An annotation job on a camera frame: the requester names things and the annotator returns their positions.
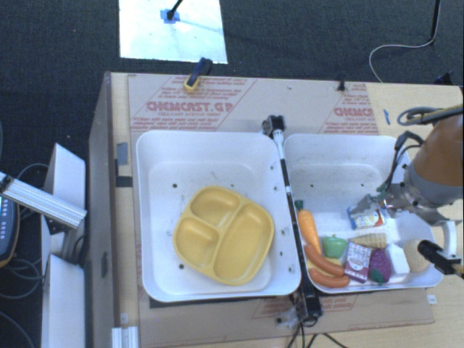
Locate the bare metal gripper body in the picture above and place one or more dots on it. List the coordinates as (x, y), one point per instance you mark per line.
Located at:
(406, 198)

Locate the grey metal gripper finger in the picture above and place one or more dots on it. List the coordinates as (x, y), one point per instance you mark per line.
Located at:
(385, 209)
(365, 203)

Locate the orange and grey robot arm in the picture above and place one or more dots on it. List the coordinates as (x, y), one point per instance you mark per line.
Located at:
(440, 151)

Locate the white orange and blue packet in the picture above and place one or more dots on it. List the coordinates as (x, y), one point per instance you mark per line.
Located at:
(366, 219)

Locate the beige waffle cone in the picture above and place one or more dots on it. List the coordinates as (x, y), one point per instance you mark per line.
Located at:
(371, 240)

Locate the white plastic tray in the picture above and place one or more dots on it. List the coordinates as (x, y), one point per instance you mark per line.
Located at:
(203, 158)
(333, 165)

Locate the green apple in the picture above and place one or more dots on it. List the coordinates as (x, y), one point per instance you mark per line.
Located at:
(334, 247)

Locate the purple grapes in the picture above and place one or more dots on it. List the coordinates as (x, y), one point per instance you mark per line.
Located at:
(380, 265)

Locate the beige round bread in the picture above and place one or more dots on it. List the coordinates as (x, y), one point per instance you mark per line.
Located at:
(413, 257)

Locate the red and white carton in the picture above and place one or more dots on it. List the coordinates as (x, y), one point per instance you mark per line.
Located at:
(357, 262)

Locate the orange carrot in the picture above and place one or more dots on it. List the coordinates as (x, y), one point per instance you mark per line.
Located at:
(309, 227)

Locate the orange sausage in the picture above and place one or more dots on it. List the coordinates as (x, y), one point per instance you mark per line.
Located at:
(330, 279)
(322, 261)

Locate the yellow banana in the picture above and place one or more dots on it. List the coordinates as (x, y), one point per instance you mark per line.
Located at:
(314, 266)

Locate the thin black and white rod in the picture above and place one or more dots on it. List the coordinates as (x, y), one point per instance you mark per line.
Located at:
(286, 180)

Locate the yellow divided plate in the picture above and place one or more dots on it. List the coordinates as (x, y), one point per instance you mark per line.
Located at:
(224, 236)

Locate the brown cardboard board, red print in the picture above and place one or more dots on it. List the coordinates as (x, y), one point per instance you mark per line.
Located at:
(224, 107)

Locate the black cylinder on white bracket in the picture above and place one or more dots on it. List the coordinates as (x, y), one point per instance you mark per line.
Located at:
(435, 254)

